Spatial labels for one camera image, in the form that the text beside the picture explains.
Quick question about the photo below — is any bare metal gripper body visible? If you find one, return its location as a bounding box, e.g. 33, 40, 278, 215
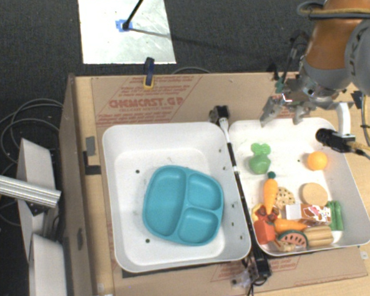
278, 74, 340, 112

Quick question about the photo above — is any white plastic tray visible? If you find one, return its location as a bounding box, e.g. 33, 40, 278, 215
100, 117, 254, 275
228, 111, 370, 260

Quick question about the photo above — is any orange ball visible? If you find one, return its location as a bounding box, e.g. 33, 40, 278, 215
306, 150, 329, 172

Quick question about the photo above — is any green toy apple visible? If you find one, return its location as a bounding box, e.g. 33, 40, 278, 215
246, 141, 273, 176

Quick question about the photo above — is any thin black and white rod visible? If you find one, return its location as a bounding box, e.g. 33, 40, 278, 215
219, 115, 260, 259

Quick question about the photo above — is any round tan bread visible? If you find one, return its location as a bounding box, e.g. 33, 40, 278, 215
299, 181, 330, 208

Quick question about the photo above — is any orange carrot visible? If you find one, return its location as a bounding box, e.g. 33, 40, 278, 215
273, 216, 308, 235
261, 170, 281, 217

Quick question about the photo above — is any chocolate chip biscuit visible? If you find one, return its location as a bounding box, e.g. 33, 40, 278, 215
273, 185, 297, 211

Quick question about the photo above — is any white and brown carton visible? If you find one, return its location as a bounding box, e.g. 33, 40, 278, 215
284, 201, 333, 228

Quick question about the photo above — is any brown cardboard board red print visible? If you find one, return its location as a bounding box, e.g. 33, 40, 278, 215
89, 60, 370, 296

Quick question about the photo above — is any slice of pizza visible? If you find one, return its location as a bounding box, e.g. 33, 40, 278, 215
250, 202, 283, 224

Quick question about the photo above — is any green toy asparagus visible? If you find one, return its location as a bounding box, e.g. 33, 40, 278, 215
325, 200, 345, 232

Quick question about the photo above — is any orange carton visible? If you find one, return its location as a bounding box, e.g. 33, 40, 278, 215
253, 218, 278, 245

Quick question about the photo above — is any tan hot dog bun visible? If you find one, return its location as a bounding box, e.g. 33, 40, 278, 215
302, 224, 335, 249

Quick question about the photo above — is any watermelon slice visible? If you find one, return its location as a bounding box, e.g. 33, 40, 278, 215
276, 229, 309, 250

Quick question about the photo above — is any blue divided plate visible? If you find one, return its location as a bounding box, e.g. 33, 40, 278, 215
138, 161, 228, 250

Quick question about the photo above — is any pale tan biscuit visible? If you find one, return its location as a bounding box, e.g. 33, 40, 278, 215
271, 239, 296, 254

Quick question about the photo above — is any black cylinder on white bracket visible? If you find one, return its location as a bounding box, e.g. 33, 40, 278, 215
313, 101, 358, 154

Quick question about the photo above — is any black block with thin wires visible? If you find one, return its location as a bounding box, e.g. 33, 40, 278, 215
241, 250, 273, 286
207, 104, 231, 126

